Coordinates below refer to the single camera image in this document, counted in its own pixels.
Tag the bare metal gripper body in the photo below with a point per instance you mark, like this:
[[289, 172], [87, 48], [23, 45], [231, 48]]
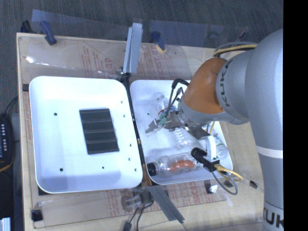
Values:
[[173, 120]]

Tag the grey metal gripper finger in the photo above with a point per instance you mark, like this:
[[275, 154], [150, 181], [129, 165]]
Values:
[[154, 129], [156, 123]]

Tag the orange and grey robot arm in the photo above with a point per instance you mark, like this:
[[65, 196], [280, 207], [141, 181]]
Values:
[[262, 88]]

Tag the white plastic tray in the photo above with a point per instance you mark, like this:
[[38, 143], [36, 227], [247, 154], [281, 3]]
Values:
[[65, 138], [149, 148]]

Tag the clear bottle with black cap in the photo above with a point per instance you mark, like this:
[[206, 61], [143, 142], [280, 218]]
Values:
[[166, 165]]

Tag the orange sausage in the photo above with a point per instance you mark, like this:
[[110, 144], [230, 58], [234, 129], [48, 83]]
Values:
[[181, 165]]

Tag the black ridged rectangular block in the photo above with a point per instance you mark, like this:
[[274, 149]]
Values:
[[99, 131]]

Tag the brown cardboard board, red print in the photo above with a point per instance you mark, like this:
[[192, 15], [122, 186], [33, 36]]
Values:
[[72, 56]]

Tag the black cylinder on white bracket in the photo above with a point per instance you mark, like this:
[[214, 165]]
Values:
[[201, 156]]

